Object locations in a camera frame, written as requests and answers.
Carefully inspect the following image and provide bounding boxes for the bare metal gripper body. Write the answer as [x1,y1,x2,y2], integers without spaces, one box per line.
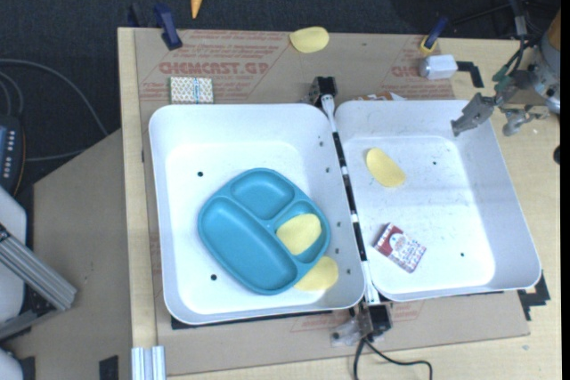
[493,71,562,116]

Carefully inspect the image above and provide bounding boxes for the white and silver small container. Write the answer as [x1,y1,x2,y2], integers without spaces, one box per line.
[418,53,460,81]

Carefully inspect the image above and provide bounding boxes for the yellow potato crisp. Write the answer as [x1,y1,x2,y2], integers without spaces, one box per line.
[275,212,323,256]
[289,26,331,55]
[365,147,408,190]
[293,255,340,293]

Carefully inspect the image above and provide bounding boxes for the white plastic tray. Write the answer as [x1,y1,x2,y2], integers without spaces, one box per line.
[148,102,368,326]
[333,98,543,303]

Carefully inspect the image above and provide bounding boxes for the red and white packet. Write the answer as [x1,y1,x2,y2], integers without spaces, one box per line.
[372,222,428,274]

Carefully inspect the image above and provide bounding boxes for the thin black and white rod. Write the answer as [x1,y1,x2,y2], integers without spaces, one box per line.
[321,93,378,304]

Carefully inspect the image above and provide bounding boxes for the blue divided plate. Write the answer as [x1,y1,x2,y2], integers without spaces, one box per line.
[197,166,332,297]

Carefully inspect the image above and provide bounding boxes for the white packet with orange pattern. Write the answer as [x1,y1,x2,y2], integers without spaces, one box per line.
[167,75,216,105]

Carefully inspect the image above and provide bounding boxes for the brown cardboard board red print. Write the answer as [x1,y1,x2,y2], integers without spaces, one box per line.
[133,28,532,376]

